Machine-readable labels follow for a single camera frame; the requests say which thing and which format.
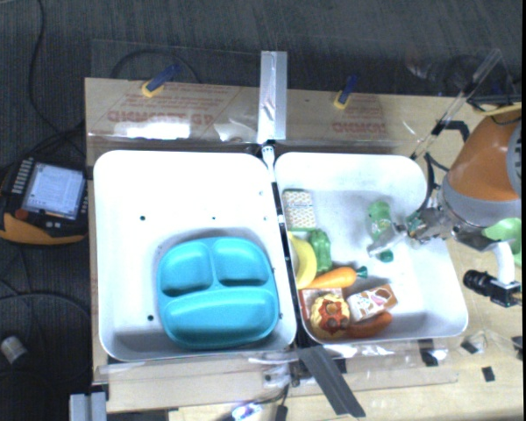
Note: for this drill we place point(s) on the orange carrot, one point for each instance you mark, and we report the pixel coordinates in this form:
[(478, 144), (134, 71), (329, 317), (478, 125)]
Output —
[(333, 279)]

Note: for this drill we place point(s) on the yellow banana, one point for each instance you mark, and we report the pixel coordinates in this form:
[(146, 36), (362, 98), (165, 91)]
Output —
[(307, 261)]

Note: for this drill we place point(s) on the red sausage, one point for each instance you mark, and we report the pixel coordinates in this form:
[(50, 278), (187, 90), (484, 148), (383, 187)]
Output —
[(372, 325)]

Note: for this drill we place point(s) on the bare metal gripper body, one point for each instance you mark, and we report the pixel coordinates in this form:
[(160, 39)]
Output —
[(434, 226)]

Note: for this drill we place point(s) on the white and orange small carton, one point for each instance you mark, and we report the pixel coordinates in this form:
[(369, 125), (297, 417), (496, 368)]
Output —
[(370, 303)]

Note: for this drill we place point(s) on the red packet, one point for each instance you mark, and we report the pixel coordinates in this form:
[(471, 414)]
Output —
[(307, 298)]

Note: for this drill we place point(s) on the yellow pizza slice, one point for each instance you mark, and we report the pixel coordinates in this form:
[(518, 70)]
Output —
[(329, 318)]

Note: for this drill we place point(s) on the light green rounded object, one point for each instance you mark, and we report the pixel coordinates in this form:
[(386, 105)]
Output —
[(506, 230)]

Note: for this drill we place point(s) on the brown cardboard board red print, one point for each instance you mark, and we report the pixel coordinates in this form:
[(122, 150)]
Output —
[(184, 112)]

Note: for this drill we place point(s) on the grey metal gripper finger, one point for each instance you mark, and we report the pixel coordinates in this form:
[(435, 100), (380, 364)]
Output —
[(383, 244)]

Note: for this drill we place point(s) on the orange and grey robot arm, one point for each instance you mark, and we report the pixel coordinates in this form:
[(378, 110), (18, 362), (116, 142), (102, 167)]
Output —
[(482, 169)]

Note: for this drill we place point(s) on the white and orange patterned carton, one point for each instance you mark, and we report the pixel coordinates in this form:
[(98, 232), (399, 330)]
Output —
[(298, 209)]

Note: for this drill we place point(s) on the black cylinder on white bracket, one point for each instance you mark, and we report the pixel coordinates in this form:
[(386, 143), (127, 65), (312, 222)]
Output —
[(491, 284)]

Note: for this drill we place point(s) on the white plastic tray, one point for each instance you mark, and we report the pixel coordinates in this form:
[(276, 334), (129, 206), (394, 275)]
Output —
[(127, 257), (421, 287)]

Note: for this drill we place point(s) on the green plastic bottle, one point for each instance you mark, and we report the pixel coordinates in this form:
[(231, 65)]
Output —
[(379, 219)]

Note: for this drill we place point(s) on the blue divided plate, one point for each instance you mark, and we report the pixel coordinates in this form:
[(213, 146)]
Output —
[(215, 296)]

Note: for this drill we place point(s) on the grey metal cylinder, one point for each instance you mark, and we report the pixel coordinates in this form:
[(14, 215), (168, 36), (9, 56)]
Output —
[(13, 349)]

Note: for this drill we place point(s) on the green toy pepper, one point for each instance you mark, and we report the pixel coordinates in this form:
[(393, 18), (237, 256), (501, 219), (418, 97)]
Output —
[(322, 250)]

